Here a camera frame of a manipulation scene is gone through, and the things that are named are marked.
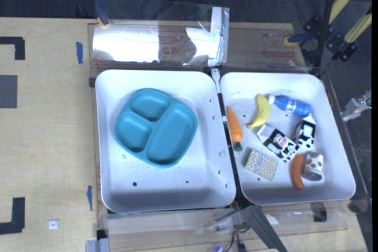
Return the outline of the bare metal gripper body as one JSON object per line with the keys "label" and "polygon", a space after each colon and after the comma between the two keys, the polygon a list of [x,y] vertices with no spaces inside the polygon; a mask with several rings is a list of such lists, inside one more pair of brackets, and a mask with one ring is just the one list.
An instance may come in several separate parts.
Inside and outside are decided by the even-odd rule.
{"label": "bare metal gripper body", "polygon": [[372,103],[372,91],[371,90],[365,91],[364,94],[362,94],[358,98],[359,108],[362,108],[363,110],[371,109],[372,108],[371,103]]}

